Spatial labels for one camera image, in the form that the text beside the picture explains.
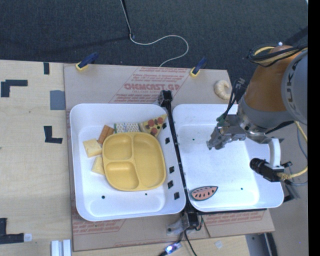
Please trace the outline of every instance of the white cable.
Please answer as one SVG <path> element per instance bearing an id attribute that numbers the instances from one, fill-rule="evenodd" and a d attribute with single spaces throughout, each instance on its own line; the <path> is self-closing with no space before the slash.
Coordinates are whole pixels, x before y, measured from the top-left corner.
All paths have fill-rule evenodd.
<path id="1" fill-rule="evenodd" d="M 181 40 L 183 40 L 183 41 L 185 42 L 185 44 L 186 44 L 186 51 L 184 52 L 184 54 L 182 54 L 182 55 L 180 55 L 180 56 L 178 56 L 178 57 L 174 57 L 174 58 L 167 59 L 166 61 L 162 62 L 162 64 L 161 64 L 159 67 L 162 67 L 162 65 L 165 64 L 165 63 L 167 63 L 167 62 L 170 62 L 170 61 L 172 61 L 172 60 L 179 59 L 179 58 L 185 56 L 185 55 L 188 53 L 188 51 L 189 51 L 189 44 L 188 44 L 187 40 L 185 40 L 182 36 L 176 35 L 176 34 L 166 35 L 166 36 L 163 36 L 163 37 L 159 38 L 158 40 L 155 40 L 155 41 L 153 41 L 153 42 L 148 42 L 148 43 L 141 43 L 141 42 L 135 41 L 135 40 L 132 38 L 131 27 L 130 27 L 130 24 L 129 24 L 129 20 L 128 20 L 128 17 L 127 17 L 127 14 L 126 14 L 126 10 L 125 10 L 124 4 L 123 4 L 122 0 L 120 0 L 120 2 L 121 2 L 121 6 L 122 6 L 122 9 L 123 9 L 124 16 L 125 16 L 126 24 L 127 24 L 128 28 L 129 28 L 129 37 L 130 37 L 130 40 L 131 40 L 133 43 L 135 43 L 135 44 L 137 44 L 137 45 L 140 45 L 140 46 L 150 46 L 150 45 L 153 45 L 153 44 L 159 42 L 159 41 L 162 40 L 162 39 L 170 38 L 170 37 L 171 37 L 171 38 L 180 38 Z"/>

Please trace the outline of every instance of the black tape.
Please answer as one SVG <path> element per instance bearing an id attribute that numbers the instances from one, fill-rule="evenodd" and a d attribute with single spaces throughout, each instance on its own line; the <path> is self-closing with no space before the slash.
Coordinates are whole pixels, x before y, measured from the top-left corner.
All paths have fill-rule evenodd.
<path id="1" fill-rule="evenodd" d="M 65 92 L 62 90 L 50 91 L 50 110 L 65 110 L 66 98 Z"/>
<path id="2" fill-rule="evenodd" d="M 7 218 L 0 218 L 0 245 L 23 243 L 25 241 L 25 234 L 7 234 Z"/>
<path id="3" fill-rule="evenodd" d="M 49 74 L 50 74 L 49 62 L 44 62 L 44 63 L 43 63 L 43 73 L 44 73 L 45 75 L 49 75 Z"/>
<path id="4" fill-rule="evenodd" d="M 1 82 L 1 97 L 10 97 L 10 86 L 28 86 L 28 80 L 5 80 Z"/>
<path id="5" fill-rule="evenodd" d="M 47 143 L 62 143 L 63 138 L 53 138 L 52 137 L 52 126 L 44 126 L 44 135 L 45 135 L 45 140 L 44 142 Z"/>
<path id="6" fill-rule="evenodd" d="M 10 86 L 6 82 L 1 82 L 1 97 L 7 98 L 10 96 Z"/>

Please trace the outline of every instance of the yellow plate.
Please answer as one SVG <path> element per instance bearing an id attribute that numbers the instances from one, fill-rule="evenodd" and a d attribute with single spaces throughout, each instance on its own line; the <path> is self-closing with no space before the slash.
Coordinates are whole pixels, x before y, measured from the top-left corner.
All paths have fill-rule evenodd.
<path id="1" fill-rule="evenodd" d="M 103 142 L 102 159 L 106 179 L 117 190 L 151 190 L 166 179 L 160 143 L 145 132 L 108 136 Z"/>

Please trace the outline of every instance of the toy watermelon slice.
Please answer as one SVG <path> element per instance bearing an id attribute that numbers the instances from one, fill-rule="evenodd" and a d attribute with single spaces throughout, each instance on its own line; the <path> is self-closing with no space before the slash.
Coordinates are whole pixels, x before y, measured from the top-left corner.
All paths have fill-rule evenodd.
<path id="1" fill-rule="evenodd" d="M 193 189 L 190 196 L 196 201 L 207 200 L 216 193 L 217 189 L 217 186 L 201 186 Z"/>

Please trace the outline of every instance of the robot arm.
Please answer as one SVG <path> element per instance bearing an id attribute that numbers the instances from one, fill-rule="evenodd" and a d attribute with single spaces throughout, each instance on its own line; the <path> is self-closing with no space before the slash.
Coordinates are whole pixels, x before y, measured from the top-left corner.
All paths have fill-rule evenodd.
<path id="1" fill-rule="evenodd" d="M 259 53 L 270 49 L 268 54 L 258 56 Z M 233 99 L 230 99 L 226 112 L 218 117 L 218 123 L 210 140 L 207 141 L 210 150 L 219 150 L 227 143 L 243 141 L 246 138 L 259 144 L 269 144 L 272 138 L 267 134 L 284 124 L 298 121 L 308 125 L 307 46 L 263 46 L 252 50 L 247 58 L 259 66 L 247 88 L 242 79 L 238 79 L 232 86 Z M 237 113 L 228 114 L 236 100 Z M 260 170 L 262 167 L 265 170 L 265 164 L 269 163 L 258 164 L 255 160 L 255 163 L 250 165 L 258 172 L 260 167 Z"/>

